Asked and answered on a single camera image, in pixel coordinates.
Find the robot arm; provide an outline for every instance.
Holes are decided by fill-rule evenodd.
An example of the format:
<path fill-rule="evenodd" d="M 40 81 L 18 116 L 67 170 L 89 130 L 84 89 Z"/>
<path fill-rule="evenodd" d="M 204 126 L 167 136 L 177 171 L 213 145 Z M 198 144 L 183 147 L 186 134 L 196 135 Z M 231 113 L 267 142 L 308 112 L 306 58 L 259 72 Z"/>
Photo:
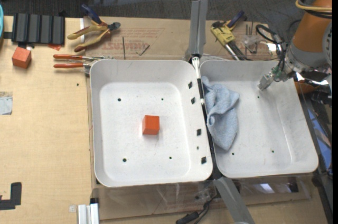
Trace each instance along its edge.
<path fill-rule="evenodd" d="M 296 72 L 314 81 L 330 76 L 327 71 L 332 67 L 332 0 L 316 0 L 312 5 L 297 0 L 296 6 L 306 13 L 291 43 L 283 42 L 277 34 L 268 31 L 274 38 L 272 41 L 280 47 L 280 61 L 262 77 L 258 85 L 260 90 L 269 87 L 273 81 L 286 81 Z"/>

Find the metal bracket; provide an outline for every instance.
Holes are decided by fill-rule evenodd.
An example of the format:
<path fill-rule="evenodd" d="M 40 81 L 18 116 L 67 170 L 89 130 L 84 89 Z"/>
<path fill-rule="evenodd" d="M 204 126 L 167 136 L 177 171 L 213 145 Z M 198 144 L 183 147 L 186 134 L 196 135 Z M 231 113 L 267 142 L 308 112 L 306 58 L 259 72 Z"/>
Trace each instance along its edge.
<path fill-rule="evenodd" d="M 185 54 L 186 61 L 191 57 L 203 55 L 203 48 L 206 42 L 205 21 L 208 11 L 208 0 L 193 1 L 190 17 L 190 38 L 189 47 Z"/>
<path fill-rule="evenodd" d="M 255 224 L 247 206 L 231 179 L 225 177 L 219 178 L 214 180 L 214 185 L 236 223 Z"/>

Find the tool handle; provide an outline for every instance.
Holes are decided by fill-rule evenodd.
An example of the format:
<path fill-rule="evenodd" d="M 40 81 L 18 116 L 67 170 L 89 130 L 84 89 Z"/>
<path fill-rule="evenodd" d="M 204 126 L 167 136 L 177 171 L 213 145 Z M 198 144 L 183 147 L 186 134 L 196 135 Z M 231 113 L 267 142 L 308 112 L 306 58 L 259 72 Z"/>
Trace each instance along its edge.
<path fill-rule="evenodd" d="M 67 39 L 69 40 L 74 40 L 86 33 L 89 33 L 89 32 L 93 32 L 93 31 L 104 31 L 106 30 L 107 28 L 105 26 L 100 26 L 100 25 L 92 25 L 92 26 L 88 26 L 88 27 L 85 27 L 84 29 L 82 30 L 79 30 L 77 32 L 74 32 L 72 34 L 69 34 L 67 36 Z"/>
<path fill-rule="evenodd" d="M 76 56 L 76 55 L 65 55 L 65 54 L 55 54 L 53 55 L 56 59 L 68 59 L 68 60 L 82 60 L 82 56 Z"/>
<path fill-rule="evenodd" d="M 81 11 L 84 15 L 88 15 L 94 22 L 100 24 L 102 21 L 95 11 L 86 4 L 81 5 Z"/>
<path fill-rule="evenodd" d="M 54 64 L 54 68 L 76 68 L 76 67 L 83 67 L 83 63 Z"/>
<path fill-rule="evenodd" d="M 237 13 L 237 15 L 230 21 L 227 21 L 226 25 L 229 29 L 233 29 L 233 26 L 235 25 L 235 23 L 242 17 L 244 16 L 244 11 L 239 11 Z"/>
<path fill-rule="evenodd" d="M 110 35 L 110 31 L 106 30 L 103 33 L 101 33 L 98 37 L 96 37 L 95 39 L 88 41 L 87 43 L 83 43 L 83 44 L 79 44 L 75 49 L 74 52 L 79 52 L 81 50 L 84 50 L 87 46 L 95 44 L 97 42 L 99 42 L 103 37 Z"/>

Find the black cable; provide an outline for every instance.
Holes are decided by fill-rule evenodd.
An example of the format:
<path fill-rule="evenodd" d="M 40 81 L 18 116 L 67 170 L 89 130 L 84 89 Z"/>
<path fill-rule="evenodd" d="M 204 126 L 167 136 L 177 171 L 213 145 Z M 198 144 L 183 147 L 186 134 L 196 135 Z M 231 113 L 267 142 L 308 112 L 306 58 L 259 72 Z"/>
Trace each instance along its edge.
<path fill-rule="evenodd" d="M 258 32 L 258 34 L 259 34 L 260 36 L 262 36 L 264 39 L 266 39 L 266 40 L 268 40 L 268 41 L 270 41 L 270 42 L 272 42 L 272 43 L 278 44 L 275 40 L 270 39 L 269 37 L 266 37 L 263 33 L 261 33 L 261 31 L 260 31 L 259 29 L 263 29 L 264 31 L 270 33 L 271 35 L 276 34 L 274 31 L 270 30 L 268 27 L 265 27 L 265 26 L 262 25 L 262 24 L 256 25 L 256 31 Z"/>
<path fill-rule="evenodd" d="M 304 11 L 306 11 L 310 15 L 314 15 L 314 16 L 321 17 L 321 18 L 332 19 L 332 13 L 318 12 L 318 11 L 313 11 L 313 10 L 304 10 Z"/>
<path fill-rule="evenodd" d="M 198 222 L 200 222 L 201 219 L 208 213 L 209 208 L 210 208 L 210 203 L 213 201 L 214 198 L 216 198 L 216 195 L 215 195 L 214 197 L 212 197 L 210 201 L 207 201 L 207 202 L 203 205 L 203 211 L 200 212 L 200 214 L 199 214 L 199 215 L 200 215 L 200 218 L 199 218 L 197 221 L 195 221 L 194 224 L 197 224 Z"/>
<path fill-rule="evenodd" d="M 289 38 L 290 38 L 290 30 L 291 30 L 292 26 L 295 25 L 296 23 L 300 22 L 300 21 L 301 21 L 301 19 L 297 19 L 297 20 L 293 20 L 293 21 L 290 23 L 289 27 L 288 27 L 287 30 L 286 30 L 287 35 L 288 35 Z"/>
<path fill-rule="evenodd" d="M 277 59 L 279 59 L 279 58 L 276 57 L 276 58 L 272 58 L 272 59 L 267 59 L 267 60 L 265 60 L 265 61 L 274 61 L 274 60 L 277 60 Z"/>
<path fill-rule="evenodd" d="M 204 211 L 204 214 L 202 214 L 203 211 L 200 213 L 200 218 L 199 218 L 198 220 L 196 220 L 194 224 L 197 224 L 198 222 L 201 221 L 201 219 L 208 213 L 209 207 L 210 207 L 210 206 L 208 205 L 207 208 L 206 208 L 206 210 Z"/>

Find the white tray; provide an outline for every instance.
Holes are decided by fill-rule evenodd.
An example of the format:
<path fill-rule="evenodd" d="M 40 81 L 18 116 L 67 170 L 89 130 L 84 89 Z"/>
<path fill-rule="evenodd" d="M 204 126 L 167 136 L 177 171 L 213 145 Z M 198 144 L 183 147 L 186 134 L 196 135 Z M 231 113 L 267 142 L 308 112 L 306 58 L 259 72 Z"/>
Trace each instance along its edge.
<path fill-rule="evenodd" d="M 192 182 L 211 175 L 196 74 L 189 63 L 100 60 L 91 67 L 90 84 L 94 166 L 101 184 Z M 142 134 L 145 115 L 159 116 L 158 135 Z"/>
<path fill-rule="evenodd" d="M 206 61 L 202 76 L 239 93 L 239 130 L 229 149 L 215 147 L 217 166 L 229 178 L 313 172 L 318 156 L 292 79 L 257 87 L 277 62 Z"/>

